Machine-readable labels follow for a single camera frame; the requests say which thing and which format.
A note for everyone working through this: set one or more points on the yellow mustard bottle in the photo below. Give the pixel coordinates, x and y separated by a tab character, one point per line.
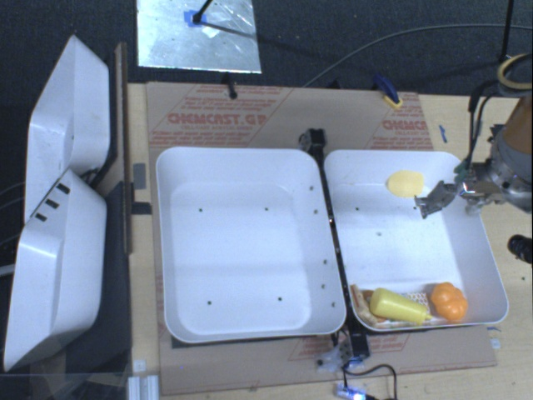
395	304

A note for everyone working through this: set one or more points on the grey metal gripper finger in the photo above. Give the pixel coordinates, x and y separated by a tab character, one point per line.
437	198
476	206

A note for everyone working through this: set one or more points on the black cylinder on white bracket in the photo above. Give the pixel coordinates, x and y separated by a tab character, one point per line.
522	247

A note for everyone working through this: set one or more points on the white plastic tray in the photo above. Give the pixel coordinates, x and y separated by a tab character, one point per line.
241	244
399	244

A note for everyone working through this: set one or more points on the orange toy pumpkin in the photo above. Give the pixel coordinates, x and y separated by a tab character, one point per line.
449	302

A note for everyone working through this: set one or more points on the thin black rod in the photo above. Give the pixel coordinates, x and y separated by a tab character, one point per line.
333	223

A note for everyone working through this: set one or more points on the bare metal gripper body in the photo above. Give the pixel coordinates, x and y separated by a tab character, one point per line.
497	181

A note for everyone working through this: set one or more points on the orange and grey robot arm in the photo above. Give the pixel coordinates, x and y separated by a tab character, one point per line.
522	117

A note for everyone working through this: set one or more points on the brown cardboard board red print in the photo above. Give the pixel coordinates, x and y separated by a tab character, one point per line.
250	115

